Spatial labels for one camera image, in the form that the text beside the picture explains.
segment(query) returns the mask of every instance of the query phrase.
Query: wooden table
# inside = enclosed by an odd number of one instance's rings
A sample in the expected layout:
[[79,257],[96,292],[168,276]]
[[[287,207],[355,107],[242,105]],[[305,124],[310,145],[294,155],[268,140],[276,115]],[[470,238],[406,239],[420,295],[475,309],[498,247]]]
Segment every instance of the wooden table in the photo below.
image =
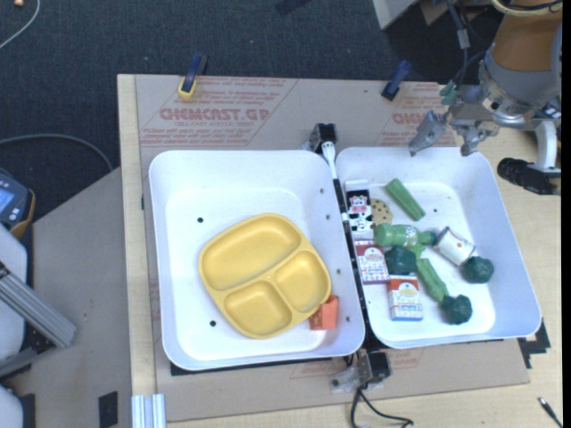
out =
[[[128,319],[131,383],[134,395],[157,392],[153,336],[146,265],[145,222],[141,210],[142,180],[139,157],[137,92],[134,75],[119,75],[120,149],[125,217],[128,279]],[[504,157],[533,161],[533,135],[502,130],[479,146],[493,167]],[[562,318],[561,318],[561,199],[539,196],[498,181],[502,199],[540,303],[550,339],[547,353],[532,356],[531,382],[525,385],[475,391],[449,392],[377,402],[386,414],[406,416],[417,427],[556,426],[541,408],[544,397],[562,420]],[[279,383],[276,383],[279,395]],[[169,424],[183,427],[235,428],[250,426],[349,426],[349,406],[336,404],[254,415],[209,418]],[[394,426],[359,404],[358,424]]]

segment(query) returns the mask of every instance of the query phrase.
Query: white can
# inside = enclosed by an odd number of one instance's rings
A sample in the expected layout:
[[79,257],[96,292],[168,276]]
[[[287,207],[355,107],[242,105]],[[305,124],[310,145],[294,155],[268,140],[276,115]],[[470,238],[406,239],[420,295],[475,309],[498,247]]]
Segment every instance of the white can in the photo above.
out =
[[450,230],[449,226],[436,236],[434,249],[457,266],[465,263],[476,251],[474,244]]

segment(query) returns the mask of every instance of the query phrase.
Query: yellow divided plate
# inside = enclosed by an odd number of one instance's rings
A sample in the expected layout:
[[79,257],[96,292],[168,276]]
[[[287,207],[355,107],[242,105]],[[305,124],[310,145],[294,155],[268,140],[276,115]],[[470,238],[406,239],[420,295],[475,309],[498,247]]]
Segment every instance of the yellow divided plate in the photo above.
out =
[[254,216],[216,236],[203,247],[198,268],[228,321],[257,339],[298,325],[331,293],[321,257],[277,214]]

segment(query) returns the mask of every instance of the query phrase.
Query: black floor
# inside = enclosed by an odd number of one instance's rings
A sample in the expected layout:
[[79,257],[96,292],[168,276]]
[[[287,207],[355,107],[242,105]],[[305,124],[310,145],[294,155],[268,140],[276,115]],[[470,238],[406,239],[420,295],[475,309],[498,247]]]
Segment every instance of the black floor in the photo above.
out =
[[[451,18],[428,27],[417,6],[383,31],[372,0],[40,1],[0,49],[0,169],[34,190],[36,218],[109,169],[76,141],[9,138],[80,138],[119,166],[118,74],[183,75],[201,51],[214,76],[385,80],[406,59],[407,79],[445,83],[462,60]],[[0,44],[36,7],[0,0]],[[489,43],[498,22],[473,25]]]

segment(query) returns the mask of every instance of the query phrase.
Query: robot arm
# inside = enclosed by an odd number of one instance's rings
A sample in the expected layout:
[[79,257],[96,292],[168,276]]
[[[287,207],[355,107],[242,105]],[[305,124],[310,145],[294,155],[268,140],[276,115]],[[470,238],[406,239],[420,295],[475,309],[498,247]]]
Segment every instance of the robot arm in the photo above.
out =
[[[450,83],[443,89],[448,111],[426,115],[409,143],[410,154],[434,144],[448,125],[463,137],[460,150],[465,156],[500,128],[533,130],[541,146],[538,161],[506,159],[498,172],[530,191],[560,194],[560,170],[554,168],[557,122],[537,119],[535,114],[561,93],[563,0],[512,0],[510,5],[491,1],[505,16],[480,62],[479,84]],[[524,176],[522,170],[529,169],[537,172]]]

